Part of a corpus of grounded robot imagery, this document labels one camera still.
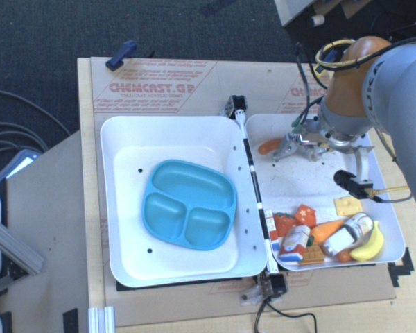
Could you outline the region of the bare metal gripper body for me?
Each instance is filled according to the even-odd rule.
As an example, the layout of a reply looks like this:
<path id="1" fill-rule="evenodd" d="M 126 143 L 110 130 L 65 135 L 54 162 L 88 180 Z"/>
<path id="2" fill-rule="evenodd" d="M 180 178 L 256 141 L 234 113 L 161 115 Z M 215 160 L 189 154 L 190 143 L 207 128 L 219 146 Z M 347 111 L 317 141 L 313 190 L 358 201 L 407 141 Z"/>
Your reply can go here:
<path id="1" fill-rule="evenodd" d="M 348 135 L 330 126 L 324 119 L 307 119 L 300 128 L 300 144 L 310 154 L 329 151 L 348 153 L 357 136 Z"/>

